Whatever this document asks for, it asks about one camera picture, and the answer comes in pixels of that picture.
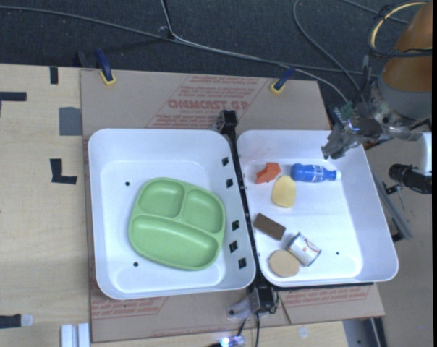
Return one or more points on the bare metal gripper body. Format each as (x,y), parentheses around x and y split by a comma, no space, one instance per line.
(370,124)

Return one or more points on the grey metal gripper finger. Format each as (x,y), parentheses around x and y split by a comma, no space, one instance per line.
(345,149)
(330,144)

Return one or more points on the blue bottle white cap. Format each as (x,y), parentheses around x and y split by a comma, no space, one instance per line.
(309,172)

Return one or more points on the yellow oval biscuit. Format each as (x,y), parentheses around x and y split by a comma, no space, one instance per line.
(283,192)

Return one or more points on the orange carton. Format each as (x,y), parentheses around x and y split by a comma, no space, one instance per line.
(268,172)

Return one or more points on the white plastic tray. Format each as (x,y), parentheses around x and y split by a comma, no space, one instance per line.
(113,266)
(341,230)

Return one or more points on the thin black rod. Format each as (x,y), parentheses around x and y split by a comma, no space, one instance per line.
(244,197)

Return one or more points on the brown rectangular biscuit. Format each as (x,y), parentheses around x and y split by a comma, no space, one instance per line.
(269,226)

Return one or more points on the white can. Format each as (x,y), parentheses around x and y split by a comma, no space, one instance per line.
(304,249)

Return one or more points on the tan round biscuit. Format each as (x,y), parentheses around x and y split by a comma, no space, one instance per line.
(284,263)

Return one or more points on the brown cardboard board red print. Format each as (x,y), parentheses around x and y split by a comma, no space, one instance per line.
(189,99)

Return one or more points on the green divided plate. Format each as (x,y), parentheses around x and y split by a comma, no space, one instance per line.
(175,230)

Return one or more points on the black cylinder on white bracket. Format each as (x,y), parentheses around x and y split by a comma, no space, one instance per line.
(412,179)

